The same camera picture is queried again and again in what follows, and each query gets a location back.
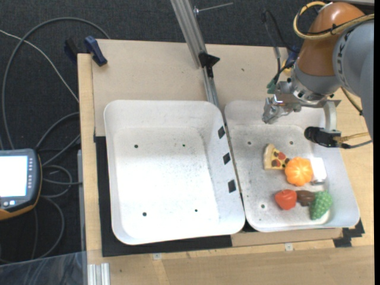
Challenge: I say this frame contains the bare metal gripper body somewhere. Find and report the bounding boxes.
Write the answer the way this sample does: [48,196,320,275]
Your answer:
[273,81,316,113]

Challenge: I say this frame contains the toy pizza slice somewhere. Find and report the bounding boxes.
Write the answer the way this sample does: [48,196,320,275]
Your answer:
[263,143,290,171]

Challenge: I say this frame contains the orange toy pumpkin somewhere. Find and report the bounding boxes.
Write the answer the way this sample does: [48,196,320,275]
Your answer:
[284,156,314,187]

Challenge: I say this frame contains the small white carton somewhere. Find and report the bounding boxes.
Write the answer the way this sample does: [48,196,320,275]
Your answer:
[309,157,328,186]

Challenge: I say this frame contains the white plastic tray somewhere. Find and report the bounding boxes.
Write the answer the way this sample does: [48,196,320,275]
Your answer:
[224,100,361,233]
[103,99,247,246]

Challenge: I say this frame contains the brown toy food piece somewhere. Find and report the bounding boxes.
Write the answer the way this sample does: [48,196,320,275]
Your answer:
[296,189,316,207]

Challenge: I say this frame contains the green toy grapes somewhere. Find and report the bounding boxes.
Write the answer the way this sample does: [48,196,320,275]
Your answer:
[309,189,334,221]

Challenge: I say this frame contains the pale brown flat board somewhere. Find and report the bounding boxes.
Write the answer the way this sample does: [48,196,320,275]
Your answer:
[91,39,344,248]

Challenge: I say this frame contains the black cylinder on white bracket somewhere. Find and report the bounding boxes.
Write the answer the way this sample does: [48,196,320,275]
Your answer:
[303,99,343,148]

